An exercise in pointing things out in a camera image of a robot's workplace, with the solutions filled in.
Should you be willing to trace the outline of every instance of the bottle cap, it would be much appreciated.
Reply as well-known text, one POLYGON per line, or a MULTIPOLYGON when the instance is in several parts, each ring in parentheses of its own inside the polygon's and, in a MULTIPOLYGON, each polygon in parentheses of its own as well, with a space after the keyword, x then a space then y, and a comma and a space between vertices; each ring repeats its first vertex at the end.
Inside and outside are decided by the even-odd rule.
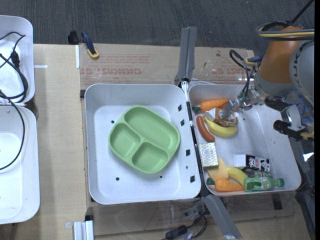
POLYGON ((280 185, 279 187, 283 187, 285 185, 285 180, 283 178, 279 178, 280 185))

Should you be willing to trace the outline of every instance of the sausage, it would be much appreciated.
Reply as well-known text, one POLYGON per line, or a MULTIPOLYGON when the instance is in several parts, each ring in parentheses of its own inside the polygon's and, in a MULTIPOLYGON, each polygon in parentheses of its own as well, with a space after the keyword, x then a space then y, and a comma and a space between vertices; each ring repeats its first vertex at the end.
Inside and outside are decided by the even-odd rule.
POLYGON ((198 126, 200 134, 207 142, 214 142, 216 140, 215 136, 213 136, 206 128, 205 120, 201 115, 196 117, 196 125, 198 126))

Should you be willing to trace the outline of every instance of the green plate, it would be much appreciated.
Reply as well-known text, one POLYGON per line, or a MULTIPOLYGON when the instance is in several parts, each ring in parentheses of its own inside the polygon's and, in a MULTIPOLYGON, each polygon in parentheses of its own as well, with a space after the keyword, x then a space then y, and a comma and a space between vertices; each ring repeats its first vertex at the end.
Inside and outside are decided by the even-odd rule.
POLYGON ((178 129, 145 106, 133 106, 116 122, 109 134, 112 152, 146 174, 161 171, 180 144, 178 129))

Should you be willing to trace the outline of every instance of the yellow banana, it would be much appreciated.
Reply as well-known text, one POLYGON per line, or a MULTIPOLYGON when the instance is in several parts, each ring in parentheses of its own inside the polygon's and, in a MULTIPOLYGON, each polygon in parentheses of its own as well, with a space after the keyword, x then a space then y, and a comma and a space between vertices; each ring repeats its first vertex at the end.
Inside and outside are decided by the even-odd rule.
POLYGON ((210 132, 212 132, 215 135, 221 136, 221 137, 229 137, 237 133, 238 127, 223 127, 219 124, 210 121, 206 116, 204 117, 204 121, 206 122, 206 125, 208 126, 208 129, 210 132))
POLYGON ((227 166, 226 170, 228 172, 229 178, 235 179, 242 186, 244 185, 244 179, 248 176, 242 170, 232 166, 227 166))

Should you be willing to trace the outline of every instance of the dark floor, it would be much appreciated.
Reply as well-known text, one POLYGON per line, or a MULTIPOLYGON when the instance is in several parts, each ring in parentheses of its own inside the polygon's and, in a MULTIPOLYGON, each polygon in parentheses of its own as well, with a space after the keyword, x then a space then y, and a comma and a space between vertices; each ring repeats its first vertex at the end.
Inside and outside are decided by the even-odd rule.
MULTIPOLYGON (((0 0, 0 15, 28 19, 35 44, 68 44, 86 30, 94 43, 180 46, 181 28, 196 26, 196 46, 265 52, 255 28, 292 20, 309 0, 0 0)), ((315 3, 297 20, 315 27, 315 3)))

